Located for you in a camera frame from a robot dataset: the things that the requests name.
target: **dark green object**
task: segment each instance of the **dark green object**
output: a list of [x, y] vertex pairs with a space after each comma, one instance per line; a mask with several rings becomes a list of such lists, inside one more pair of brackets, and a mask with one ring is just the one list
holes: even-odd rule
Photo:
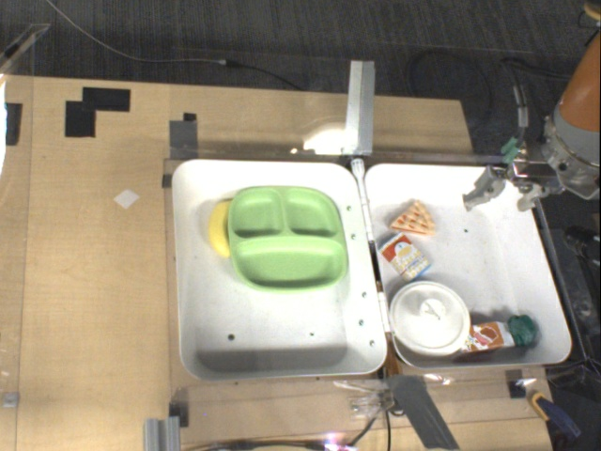
[[252, 288], [325, 288], [347, 273], [347, 244], [338, 209], [314, 189], [240, 191], [229, 208], [228, 237], [234, 269]]
[[507, 326], [519, 348], [529, 346], [536, 337], [536, 326], [529, 316], [513, 316], [507, 321]]

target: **wooden table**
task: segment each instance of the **wooden table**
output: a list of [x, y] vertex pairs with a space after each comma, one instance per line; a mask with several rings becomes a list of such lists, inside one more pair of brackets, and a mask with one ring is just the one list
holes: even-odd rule
[[[80, 101], [84, 86], [130, 89], [131, 109], [97, 112], [96, 138], [67, 138], [66, 101]], [[21, 395], [16, 449], [141, 450], [142, 426], [166, 417], [171, 374], [180, 365], [177, 354], [170, 359], [167, 312], [162, 174], [169, 121], [194, 113], [201, 147], [233, 148], [245, 158], [267, 142], [267, 148], [301, 146], [314, 129], [344, 122], [347, 98], [13, 77], [7, 101], [23, 104], [22, 139], [8, 149], [2, 179], [10, 172], [25, 176], [31, 156], [23, 322], [15, 312], [19, 298], [0, 286], [1, 339], [5, 329], [21, 338], [20, 378], [12, 383]], [[375, 114], [377, 148], [471, 152], [456, 101], [377, 98]], [[139, 195], [128, 209], [114, 201], [124, 190]], [[2, 202], [0, 215], [23, 210], [17, 201]], [[20, 249], [20, 235], [8, 228], [0, 222], [3, 262]], [[2, 282], [18, 288], [19, 273], [9, 269], [2, 267]], [[542, 370], [531, 372], [548, 394]], [[491, 399], [441, 405], [462, 448], [550, 449], [545, 424], [527, 402], [500, 393], [497, 387]], [[0, 435], [8, 436], [0, 449], [12, 450], [14, 414], [0, 411]], [[406, 418], [394, 418], [393, 427], [393, 449], [423, 449]], [[385, 442], [378, 422], [361, 445], [385, 449]]]

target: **white plastic tray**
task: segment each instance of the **white plastic tray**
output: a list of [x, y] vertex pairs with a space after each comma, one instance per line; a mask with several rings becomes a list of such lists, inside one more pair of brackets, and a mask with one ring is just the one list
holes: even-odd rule
[[[347, 237], [348, 273], [317, 291], [246, 287], [207, 239], [219, 201], [247, 187], [303, 186], [336, 204]], [[199, 379], [365, 374], [386, 341], [361, 202], [352, 175], [331, 163], [189, 161], [173, 177], [179, 344]]]
[[[457, 361], [427, 357], [395, 346], [409, 364], [422, 368], [474, 365], [541, 365], [563, 361], [571, 338], [562, 306], [531, 212], [519, 212], [518, 191], [508, 185], [490, 203], [467, 212], [462, 194], [473, 187], [482, 168], [442, 165], [381, 164], [366, 175], [374, 234], [378, 243], [391, 236], [388, 225], [413, 199], [421, 200], [437, 224], [433, 237], [408, 234], [432, 267], [424, 280], [453, 289], [465, 301], [474, 323], [530, 315], [539, 329], [528, 348], [496, 350]], [[389, 297], [404, 283], [379, 258]]]

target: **round white lid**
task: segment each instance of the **round white lid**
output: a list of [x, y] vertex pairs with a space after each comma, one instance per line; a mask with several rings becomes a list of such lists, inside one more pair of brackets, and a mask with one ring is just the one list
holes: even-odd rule
[[453, 354], [470, 333], [470, 312], [465, 303], [435, 282], [415, 282], [401, 288], [393, 298], [390, 315], [394, 335], [420, 354]]

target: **white diamond sticker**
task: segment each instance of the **white diamond sticker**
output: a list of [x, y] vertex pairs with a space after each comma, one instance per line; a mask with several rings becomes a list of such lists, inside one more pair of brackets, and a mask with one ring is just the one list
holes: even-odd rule
[[140, 198], [140, 195], [131, 191], [130, 189], [126, 189], [121, 194], [119, 194], [115, 199], [113, 199], [119, 206], [123, 209], [129, 209], [133, 203]]

